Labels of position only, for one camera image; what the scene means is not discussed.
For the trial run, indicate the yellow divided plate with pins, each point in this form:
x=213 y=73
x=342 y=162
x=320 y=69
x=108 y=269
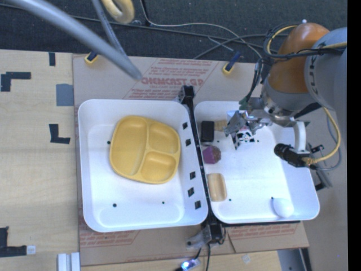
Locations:
x=135 y=148

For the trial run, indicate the white egg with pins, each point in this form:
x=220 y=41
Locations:
x=282 y=208

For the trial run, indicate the black cylinder on white bracket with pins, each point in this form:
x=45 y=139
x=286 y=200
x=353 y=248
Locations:
x=290 y=154

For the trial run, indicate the brown cardboard board red print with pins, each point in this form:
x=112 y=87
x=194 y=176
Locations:
x=112 y=78

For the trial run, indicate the thin black and white rod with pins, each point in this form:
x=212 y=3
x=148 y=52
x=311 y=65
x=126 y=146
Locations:
x=200 y=165

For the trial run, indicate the white carton with black print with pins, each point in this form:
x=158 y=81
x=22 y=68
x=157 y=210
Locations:
x=243 y=138

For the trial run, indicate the tan bread slice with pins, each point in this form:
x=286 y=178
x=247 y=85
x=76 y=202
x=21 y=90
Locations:
x=220 y=124

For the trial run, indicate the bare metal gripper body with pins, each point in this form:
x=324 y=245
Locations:
x=277 y=113

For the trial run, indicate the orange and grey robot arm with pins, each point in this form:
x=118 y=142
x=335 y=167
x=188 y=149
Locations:
x=293 y=63

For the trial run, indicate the tan toy bread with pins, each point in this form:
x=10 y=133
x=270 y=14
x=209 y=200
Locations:
x=217 y=187

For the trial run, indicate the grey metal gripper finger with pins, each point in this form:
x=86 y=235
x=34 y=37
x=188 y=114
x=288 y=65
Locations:
x=255 y=126
x=234 y=123

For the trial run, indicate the white plastic tray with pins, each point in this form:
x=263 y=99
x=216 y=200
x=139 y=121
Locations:
x=135 y=207
x=253 y=179

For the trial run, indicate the purple and brown toy food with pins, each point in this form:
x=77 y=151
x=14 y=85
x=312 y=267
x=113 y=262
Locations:
x=211 y=154

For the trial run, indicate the black rectangular box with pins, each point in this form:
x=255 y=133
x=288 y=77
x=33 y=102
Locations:
x=207 y=131

